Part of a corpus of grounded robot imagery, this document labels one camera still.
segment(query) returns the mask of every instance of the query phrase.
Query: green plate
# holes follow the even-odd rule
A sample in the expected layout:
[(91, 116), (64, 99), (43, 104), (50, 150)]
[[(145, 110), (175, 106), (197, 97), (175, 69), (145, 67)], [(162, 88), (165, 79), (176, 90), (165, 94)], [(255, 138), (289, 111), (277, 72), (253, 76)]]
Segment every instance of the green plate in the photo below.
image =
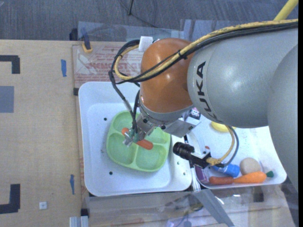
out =
[(132, 117), (125, 110), (113, 118), (106, 141), (106, 150), (109, 158), (125, 167), (145, 172), (159, 170), (165, 163), (170, 146), (170, 134), (163, 132), (159, 127), (146, 136), (145, 139), (153, 143), (151, 150), (144, 149), (135, 143), (130, 146), (123, 144), (124, 135), (121, 130), (132, 126)]

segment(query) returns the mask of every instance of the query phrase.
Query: yellow cable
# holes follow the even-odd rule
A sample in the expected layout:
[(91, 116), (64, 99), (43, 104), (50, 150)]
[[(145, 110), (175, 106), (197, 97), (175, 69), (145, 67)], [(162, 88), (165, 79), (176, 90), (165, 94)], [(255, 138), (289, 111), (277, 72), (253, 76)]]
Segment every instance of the yellow cable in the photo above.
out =
[(230, 152), (232, 151), (232, 148), (235, 144), (235, 136), (234, 136), (232, 130), (227, 126), (226, 126), (226, 128), (228, 129), (229, 133), (232, 136), (232, 144), (229, 147), (228, 151), (221, 158), (216, 159), (216, 158), (209, 157), (206, 159), (206, 162), (209, 163), (211, 166), (221, 163), (230, 154)]
[(298, 3), (299, 0), (288, 0), (278, 15), (274, 18), (274, 21), (286, 19)]
[[(183, 55), (184, 53), (186, 53), (187, 51), (189, 51), (190, 49), (194, 48), (195, 46), (197, 46), (199, 43), (215, 37), (217, 35), (221, 35), (227, 32), (231, 32), (231, 31), (235, 31), (235, 30), (240, 30), (240, 29), (244, 29), (244, 28), (252, 28), (252, 27), (262, 27), (262, 26), (270, 26), (270, 25), (277, 25), (277, 24), (287, 24), (287, 23), (292, 23), (292, 22), (296, 22), (298, 21), (298, 19), (289, 19), (289, 20), (279, 20), (279, 21), (263, 21), (263, 22), (253, 22), (253, 23), (247, 23), (247, 24), (242, 24), (242, 25), (235, 25), (235, 26), (229, 26), (229, 27), (225, 27), (216, 31), (213, 31), (207, 35), (202, 36), (201, 38), (195, 40), (194, 42), (190, 43), (188, 46), (184, 47), (182, 50), (180, 50), (180, 53), (175, 54), (172, 58), (170, 58), (168, 61), (165, 61), (162, 65), (158, 66), (157, 68), (155, 68), (154, 70), (146, 73), (145, 75), (141, 76), (140, 79), (144, 79), (147, 78), (149, 76), (152, 76), (154, 74), (156, 74), (157, 72), (161, 71), (162, 69), (168, 67), (171, 63), (173, 63), (176, 59), (178, 59), (181, 55)], [(126, 53), (128, 53), (129, 51), (137, 48), (138, 46), (133, 46), (130, 47), (129, 49), (125, 50), (121, 55), (125, 55)], [(115, 62), (115, 73), (116, 75), (121, 78), (122, 80), (129, 80), (129, 79), (133, 79), (134, 77), (130, 77), (130, 76), (124, 76), (120, 73), (119, 69), (118, 69), (118, 64), (119, 61), (121, 60), (121, 57), (119, 57), (118, 60), (116, 60)]]

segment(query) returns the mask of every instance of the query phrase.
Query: white tray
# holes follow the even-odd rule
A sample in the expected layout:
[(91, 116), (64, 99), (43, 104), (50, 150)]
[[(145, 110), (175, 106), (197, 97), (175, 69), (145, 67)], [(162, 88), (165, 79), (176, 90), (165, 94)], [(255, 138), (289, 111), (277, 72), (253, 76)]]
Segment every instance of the white tray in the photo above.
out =
[[(130, 104), (138, 87), (131, 83), (118, 86)], [(106, 152), (106, 140), (113, 117), (125, 110), (122, 99), (110, 82), (87, 82), (79, 89), (83, 141), (84, 180), (95, 196), (131, 193), (173, 192), (187, 189), (192, 182), (190, 166), (172, 153), (172, 146), (182, 139), (172, 137), (168, 159), (156, 172), (142, 172), (113, 162)]]
[[(198, 124), (189, 134), (189, 144), (195, 146), (195, 149), (204, 151), (205, 146), (209, 146), (211, 155), (214, 158), (222, 157), (229, 149), (232, 138), (228, 132), (219, 132), (211, 126), (211, 121), (201, 116), (201, 123)], [(268, 177), (262, 183), (233, 183), (229, 185), (212, 185), (208, 182), (210, 176), (226, 176), (223, 173), (213, 170), (211, 167), (206, 167), (203, 172), (205, 181), (200, 183), (211, 189), (234, 188), (234, 187), (249, 187), (258, 185), (280, 184), (286, 180), (287, 174), (284, 170), (279, 157), (273, 145), (269, 128), (260, 127), (253, 129), (235, 129), (239, 137), (239, 150), (232, 161), (232, 164), (239, 165), (246, 157), (256, 159), (264, 173), (273, 171), (274, 177)]]

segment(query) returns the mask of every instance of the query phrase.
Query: sausage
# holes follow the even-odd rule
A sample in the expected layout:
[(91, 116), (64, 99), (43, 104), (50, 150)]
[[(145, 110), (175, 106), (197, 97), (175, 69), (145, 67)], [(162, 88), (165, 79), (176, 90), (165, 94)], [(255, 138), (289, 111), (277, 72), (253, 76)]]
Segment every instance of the sausage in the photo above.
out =
[(209, 183), (214, 185), (227, 185), (233, 183), (233, 177), (232, 176), (211, 176), (208, 179)]

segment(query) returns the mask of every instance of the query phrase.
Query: gray square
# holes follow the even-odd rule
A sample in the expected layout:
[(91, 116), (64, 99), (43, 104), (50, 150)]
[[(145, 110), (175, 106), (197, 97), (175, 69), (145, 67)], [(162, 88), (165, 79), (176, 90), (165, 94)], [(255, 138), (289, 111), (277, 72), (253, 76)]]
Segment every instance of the gray square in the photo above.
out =
[(0, 113), (14, 112), (14, 87), (0, 86)]

